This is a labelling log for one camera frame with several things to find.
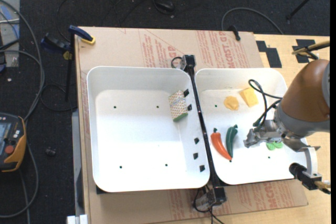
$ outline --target red pepper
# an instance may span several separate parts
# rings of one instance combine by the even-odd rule
[[[213,146],[221,154],[221,156],[227,158],[229,161],[232,160],[232,157],[227,152],[227,150],[225,149],[225,147],[224,147],[224,145],[222,143],[221,134],[217,133],[217,129],[216,128],[214,128],[214,132],[211,135],[211,141],[212,141]]]

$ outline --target wooden table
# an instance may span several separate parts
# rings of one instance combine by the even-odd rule
[[[268,51],[277,50],[277,54],[281,61],[281,68],[276,68],[284,77],[287,86],[290,85],[291,81],[295,75],[306,65],[306,63],[298,63],[296,56],[292,55],[292,46],[297,44],[297,40],[301,40],[301,43],[308,40],[308,42],[321,42],[325,41],[329,37],[319,37],[319,36],[285,36],[285,35],[254,35],[256,41],[259,45],[264,46],[265,52],[260,52],[260,56],[264,67],[272,67],[274,65],[274,60],[269,61],[267,58]],[[83,106],[82,106],[82,94],[83,85],[81,83],[81,67],[79,65],[79,48],[76,45],[76,71],[77,71],[77,87],[78,87],[78,110],[79,110],[79,127],[80,127],[80,144],[81,144],[81,164],[82,164],[82,180],[83,180],[83,199],[84,199],[84,211],[88,215],[89,223],[90,216],[94,208],[98,208],[99,205],[93,204],[90,199],[92,195],[92,189],[90,190],[89,180],[88,180],[88,169],[87,166],[87,151],[88,145],[85,141],[85,136],[83,135],[85,119],[83,117]],[[330,59],[329,48],[324,48],[322,50],[316,51],[321,59]],[[307,138],[308,143],[312,146],[320,145],[321,148],[317,151],[318,161],[319,161],[319,173],[322,174],[323,179],[331,180],[331,163],[330,163],[330,134],[329,133],[316,133]],[[305,193],[309,204],[303,207],[294,207],[286,209],[276,209],[268,211],[258,211],[245,214],[235,214],[235,215],[225,215],[219,216],[218,218],[226,224],[263,224],[263,223],[273,223],[273,224],[284,224],[284,223],[331,223],[331,196],[322,193],[321,191],[308,191],[306,189]],[[138,212],[133,212],[130,208],[129,214],[138,214]],[[169,223],[174,224],[206,224],[210,223],[209,218],[199,218],[199,219],[189,219],[182,221],[172,221]]]

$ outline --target black carpet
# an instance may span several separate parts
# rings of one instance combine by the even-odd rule
[[[106,26],[129,28],[176,28],[221,30],[222,16],[232,8],[257,10],[273,20],[286,35],[330,35],[330,0],[310,0],[291,19],[286,20],[303,0],[171,0],[175,5],[172,15],[159,13],[151,0],[20,0],[20,11],[30,23],[37,40],[46,33],[64,41],[60,32],[69,38],[67,28],[77,26]],[[280,34],[267,19],[255,12],[235,10],[224,20],[227,29],[235,25],[239,31],[257,34]],[[36,55],[32,37],[20,21],[21,49]],[[41,52],[46,73],[46,84],[66,83],[67,62],[61,55]],[[43,94],[46,105],[54,110],[76,106],[76,85],[72,73],[70,103],[64,102],[64,93],[47,88]],[[20,57],[19,68],[8,68],[0,75],[1,111],[26,115],[39,85],[37,64]],[[71,110],[54,112],[39,102],[27,127],[28,140],[39,171],[39,192],[30,207],[32,223],[65,223],[66,217],[75,214],[72,163]],[[56,150],[48,156],[48,148]],[[22,172],[28,197],[35,187],[35,172],[30,156],[26,154]],[[17,172],[0,174],[0,215],[12,214],[25,205],[24,194]],[[0,224],[27,223],[26,215],[1,219]]]

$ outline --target toy chili pepper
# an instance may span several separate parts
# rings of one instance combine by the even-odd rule
[[[226,132],[226,148],[229,152],[229,155],[233,157],[233,139],[235,138],[237,131],[237,124],[233,127],[230,127]]]
[[[211,141],[215,149],[221,154],[221,156],[227,158],[229,161],[232,160],[232,157],[229,155],[229,153],[226,151],[222,139],[221,134],[217,133],[217,129],[214,128],[214,132],[211,135]]]

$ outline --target green toy vegetable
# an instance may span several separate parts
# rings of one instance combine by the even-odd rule
[[[273,151],[275,150],[276,148],[282,148],[283,146],[283,143],[280,142],[280,143],[277,143],[277,142],[272,142],[272,143],[266,143],[266,146],[267,148],[270,150],[270,151]]]
[[[238,126],[235,124],[233,127],[230,127],[226,132],[226,148],[231,157],[233,157],[233,139],[238,133]]]

